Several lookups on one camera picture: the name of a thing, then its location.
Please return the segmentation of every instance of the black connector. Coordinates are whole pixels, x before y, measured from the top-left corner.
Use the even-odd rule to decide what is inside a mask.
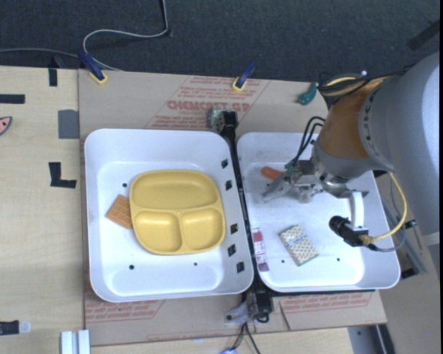
[[[335,215],[330,219],[329,225],[334,233],[340,236],[345,243],[350,246],[363,246],[364,242],[360,239],[361,235],[367,235],[368,230],[363,229],[360,231],[353,231],[348,225],[351,224],[348,218],[342,218],[341,216]]]

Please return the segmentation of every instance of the checkered sponge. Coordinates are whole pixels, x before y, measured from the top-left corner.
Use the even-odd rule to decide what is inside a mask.
[[[299,226],[293,226],[282,231],[279,238],[297,266],[318,256],[317,249],[313,246],[305,231]]]

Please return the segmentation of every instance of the white tray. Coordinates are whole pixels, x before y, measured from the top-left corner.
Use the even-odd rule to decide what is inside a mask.
[[[254,270],[230,150],[219,135],[102,129],[87,137],[84,153],[90,280],[102,299],[239,294],[251,285]],[[137,242],[133,230],[105,217],[118,194],[128,197],[133,177],[161,169],[199,170],[215,181],[227,229],[220,246],[198,254],[152,254]],[[228,190],[227,181],[232,185]]]
[[[270,180],[261,175],[261,168],[270,166],[283,170],[297,153],[299,133],[247,133],[238,141],[241,174],[247,212],[252,228],[259,227],[264,238],[269,271],[260,272],[261,279],[279,292],[352,291],[390,288],[400,275],[395,251],[374,252],[363,247],[352,248],[329,228],[334,215],[351,218],[349,199],[336,199],[327,193],[316,195],[312,202],[302,204],[298,190],[264,202],[261,194]],[[311,146],[302,155],[308,159]],[[368,190],[364,198],[364,224],[370,235],[388,231],[377,186],[372,172],[350,183],[351,189]],[[279,232],[300,224],[319,252],[315,259],[296,266],[278,237]],[[393,246],[392,239],[377,244]]]

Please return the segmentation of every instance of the teal object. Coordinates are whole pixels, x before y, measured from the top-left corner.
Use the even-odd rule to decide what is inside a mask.
[[[301,96],[298,98],[298,103],[301,105],[308,105],[311,101],[315,98],[315,95],[317,93],[317,85],[315,83],[310,84],[310,88],[305,93],[302,93]]]

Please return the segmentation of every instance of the white cable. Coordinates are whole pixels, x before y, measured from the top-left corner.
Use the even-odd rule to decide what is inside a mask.
[[[164,16],[165,28],[160,33],[144,35],[144,34],[136,34],[136,33],[132,33],[132,32],[124,32],[124,31],[121,31],[121,30],[99,29],[99,30],[95,30],[95,31],[93,31],[93,32],[91,32],[91,33],[86,35],[86,37],[83,39],[83,43],[82,43],[83,50],[85,52],[89,53],[89,51],[87,50],[87,41],[88,41],[88,39],[90,37],[92,37],[93,35],[101,33],[101,32],[108,32],[108,33],[119,34],[119,35],[127,35],[129,37],[142,38],[142,39],[159,38],[159,37],[162,37],[163,35],[167,34],[168,31],[169,31],[168,15],[167,15],[167,12],[166,12],[165,0],[161,0],[161,2],[162,2],[162,14]],[[95,60],[95,63],[97,63],[99,66],[102,66],[102,67],[104,67],[106,69],[111,69],[113,71],[122,71],[121,69],[114,68],[112,66],[109,66],[108,64],[105,64],[104,62],[99,61],[93,55],[92,55],[92,58]]]

